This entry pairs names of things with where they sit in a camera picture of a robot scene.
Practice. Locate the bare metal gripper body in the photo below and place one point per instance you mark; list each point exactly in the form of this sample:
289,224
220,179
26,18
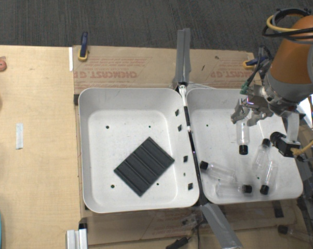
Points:
265,101

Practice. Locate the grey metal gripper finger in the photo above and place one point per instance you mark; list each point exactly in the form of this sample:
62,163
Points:
239,113
255,117

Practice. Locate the clear plastic bottle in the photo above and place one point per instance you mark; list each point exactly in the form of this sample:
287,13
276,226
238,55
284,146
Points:
231,189
218,170
243,136
270,175
261,157
291,231

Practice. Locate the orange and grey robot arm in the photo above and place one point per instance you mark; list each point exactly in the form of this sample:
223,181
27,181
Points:
291,58

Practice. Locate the white plastic tray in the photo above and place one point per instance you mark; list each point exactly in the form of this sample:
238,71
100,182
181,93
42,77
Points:
127,152
218,139

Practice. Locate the thin black and white rod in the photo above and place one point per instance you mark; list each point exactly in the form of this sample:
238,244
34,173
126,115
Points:
189,128

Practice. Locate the black ridged flat panel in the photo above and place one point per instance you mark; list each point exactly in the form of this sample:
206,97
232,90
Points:
144,166

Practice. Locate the brown cardboard board, red print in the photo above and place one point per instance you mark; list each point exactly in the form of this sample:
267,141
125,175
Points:
135,69

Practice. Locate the black cylinder on white bracket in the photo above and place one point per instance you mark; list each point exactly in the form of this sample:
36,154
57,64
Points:
284,144

